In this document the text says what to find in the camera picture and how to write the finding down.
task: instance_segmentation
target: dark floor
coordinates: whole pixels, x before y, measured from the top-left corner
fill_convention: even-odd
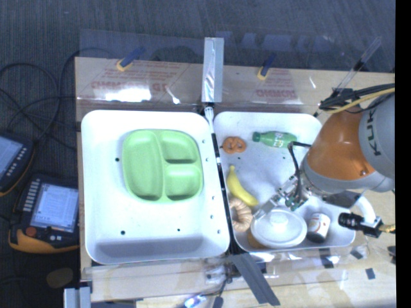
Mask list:
[[[61,99],[60,123],[41,138],[38,127],[44,129],[53,117],[55,99],[31,107],[46,116],[35,120],[37,126],[21,114],[12,117],[36,99],[74,95],[73,59],[68,58],[89,45],[99,48],[107,33],[200,42],[225,37],[226,64],[261,65],[261,56],[274,51],[274,67],[342,71],[380,38],[381,46],[362,71],[391,72],[395,26],[396,0],[0,0],[0,131],[40,139],[31,171],[76,178],[73,98]],[[115,56],[122,53],[113,42],[109,48]],[[104,56],[98,49],[81,53]],[[202,57],[181,49],[176,61],[201,62]],[[43,69],[8,67],[12,63]],[[62,287],[50,288],[46,277],[68,267],[74,279],[66,286],[77,285],[78,252],[44,256],[10,248],[8,219],[20,189],[0,198],[0,307],[62,307]]]

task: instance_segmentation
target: white bowl lid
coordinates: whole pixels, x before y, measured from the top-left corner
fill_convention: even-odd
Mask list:
[[[269,248],[289,248],[304,240],[307,224],[295,212],[273,209],[260,220],[253,219],[251,232],[258,242]]]

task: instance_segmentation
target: wooden table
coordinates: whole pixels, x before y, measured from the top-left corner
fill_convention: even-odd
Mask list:
[[[116,73],[116,60],[76,59],[76,120],[91,110],[185,110],[196,111],[200,104],[202,65],[138,61],[131,73]],[[267,82],[257,79],[253,67],[225,66],[223,102],[220,110],[261,110],[312,114],[320,100],[331,94],[347,74],[340,71],[274,69]],[[395,82],[392,73],[357,73],[349,83],[354,89]],[[151,102],[105,101],[130,83],[144,84]],[[328,115],[319,116],[321,122]],[[82,280],[92,281],[92,302],[135,300],[136,307],[177,307],[193,294],[213,292],[220,284],[207,278],[222,263],[178,261],[94,266],[84,246],[84,204],[82,142],[78,132],[78,172],[80,189],[80,230]],[[395,223],[395,197],[391,192],[367,192],[367,199],[386,224]],[[396,265],[387,248],[396,245],[396,236],[382,234],[378,239],[358,233],[346,251],[331,250],[334,268],[319,264],[318,257],[300,261],[267,263],[266,279],[283,307],[395,307]],[[360,256],[351,254],[361,252]],[[224,307],[268,307],[259,305],[242,277],[234,278],[222,294]],[[212,307],[213,297],[198,307]]]

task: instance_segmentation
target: tin can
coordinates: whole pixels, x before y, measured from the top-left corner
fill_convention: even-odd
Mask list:
[[[329,216],[321,212],[314,212],[311,215],[307,228],[307,239],[311,242],[322,243],[326,240],[329,224]]]

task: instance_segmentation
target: white tray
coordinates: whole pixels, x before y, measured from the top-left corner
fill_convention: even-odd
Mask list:
[[[186,132],[196,141],[204,186],[198,198],[160,204],[127,191],[121,165],[134,130]],[[230,241],[209,125],[198,114],[97,110],[82,121],[85,248],[100,264],[216,257]]]
[[[297,141],[312,144],[320,129],[319,120],[308,114],[219,113],[214,119],[214,130],[219,146],[221,147],[224,139],[230,136],[241,137],[247,143],[247,149],[243,153],[227,154],[220,148],[224,177],[227,177],[231,164],[236,166],[236,173],[241,184],[260,202],[258,206],[252,208],[255,212],[295,173],[295,169],[287,148],[273,148],[265,146],[261,142],[253,142],[253,132],[271,130],[290,132],[297,136]],[[307,149],[295,146],[294,152],[295,158],[300,163]],[[305,239],[301,244],[287,250],[348,246],[354,241],[355,231],[338,224],[338,216],[342,212],[349,212],[347,209],[324,203],[316,198],[310,198],[295,211],[306,221],[309,221],[313,212],[323,212],[331,218],[326,240],[318,244]],[[234,231],[234,236],[236,242],[245,251],[279,251],[271,248],[255,249],[249,244],[247,233]]]

